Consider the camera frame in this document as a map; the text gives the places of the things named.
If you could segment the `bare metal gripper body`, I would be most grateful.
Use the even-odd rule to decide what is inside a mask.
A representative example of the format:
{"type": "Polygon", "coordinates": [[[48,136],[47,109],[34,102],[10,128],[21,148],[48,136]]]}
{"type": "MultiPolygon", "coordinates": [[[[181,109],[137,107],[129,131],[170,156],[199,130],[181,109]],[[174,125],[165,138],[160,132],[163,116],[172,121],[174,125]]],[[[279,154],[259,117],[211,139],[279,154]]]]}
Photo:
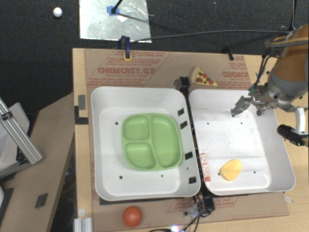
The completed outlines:
{"type": "Polygon", "coordinates": [[[295,99],[300,97],[299,82],[266,82],[264,85],[253,84],[249,88],[251,104],[256,107],[259,104],[268,104],[271,108],[280,108],[283,111],[296,111],[297,107],[292,105],[295,99]]]}

